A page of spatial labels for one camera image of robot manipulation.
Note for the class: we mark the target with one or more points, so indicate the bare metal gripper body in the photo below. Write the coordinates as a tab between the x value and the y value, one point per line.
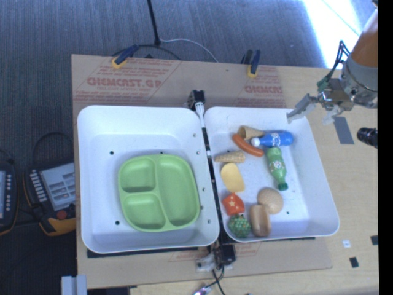
337	95

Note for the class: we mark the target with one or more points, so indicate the orange sausage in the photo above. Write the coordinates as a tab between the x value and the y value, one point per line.
250	149

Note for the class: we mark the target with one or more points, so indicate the white plastic tray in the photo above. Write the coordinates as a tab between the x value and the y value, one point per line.
304	177
101	177

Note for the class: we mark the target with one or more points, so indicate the thin black and white rod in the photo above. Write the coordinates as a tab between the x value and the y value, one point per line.
204	128

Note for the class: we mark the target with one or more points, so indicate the tan bread slice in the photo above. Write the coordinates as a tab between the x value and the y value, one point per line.
259	221

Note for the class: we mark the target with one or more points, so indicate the orange carton with star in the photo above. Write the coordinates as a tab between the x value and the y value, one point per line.
233	204

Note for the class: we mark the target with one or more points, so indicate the green divided plate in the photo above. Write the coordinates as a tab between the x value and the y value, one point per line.
175	183

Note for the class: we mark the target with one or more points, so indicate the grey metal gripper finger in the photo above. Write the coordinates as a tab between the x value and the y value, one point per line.
302	107
331	115

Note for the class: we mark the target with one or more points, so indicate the brown cardboard board red print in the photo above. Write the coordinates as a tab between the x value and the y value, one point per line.
135	81

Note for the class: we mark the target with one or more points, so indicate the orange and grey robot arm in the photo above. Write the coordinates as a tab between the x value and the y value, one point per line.
366	46

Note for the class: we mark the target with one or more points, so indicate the tan ice cream cone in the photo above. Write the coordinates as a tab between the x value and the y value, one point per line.
231	157
247	131

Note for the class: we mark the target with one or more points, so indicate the yellow oval slice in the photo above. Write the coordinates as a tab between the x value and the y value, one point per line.
232	177

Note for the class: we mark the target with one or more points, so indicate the black cylinder on white bracket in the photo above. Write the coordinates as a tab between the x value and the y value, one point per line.
368	136

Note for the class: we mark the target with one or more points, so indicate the green plastic bottle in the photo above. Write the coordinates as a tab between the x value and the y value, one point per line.
276	166

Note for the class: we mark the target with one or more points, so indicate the blue plastic bottle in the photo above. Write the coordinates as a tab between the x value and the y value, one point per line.
276	139

